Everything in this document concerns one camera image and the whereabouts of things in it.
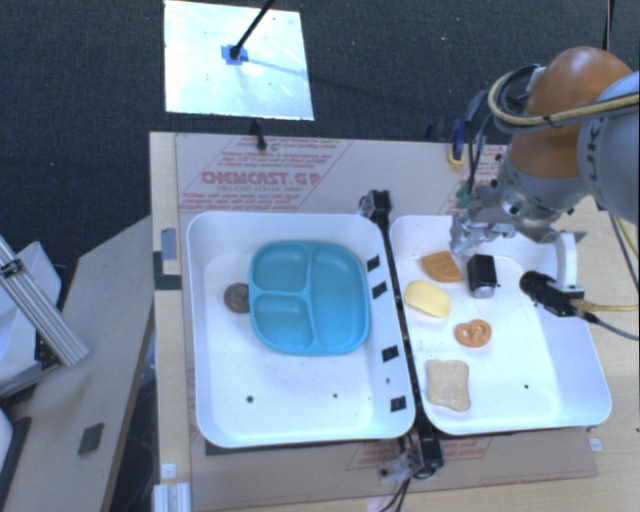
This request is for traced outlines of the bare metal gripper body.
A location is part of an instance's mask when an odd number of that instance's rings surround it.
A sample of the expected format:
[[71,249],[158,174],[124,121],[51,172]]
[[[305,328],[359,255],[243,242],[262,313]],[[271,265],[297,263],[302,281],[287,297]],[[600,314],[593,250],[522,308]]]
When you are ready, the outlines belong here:
[[521,194],[500,195],[477,192],[468,205],[468,230],[473,227],[497,227],[503,238],[519,233],[536,243],[551,243],[557,238],[552,228],[564,213],[546,208]]

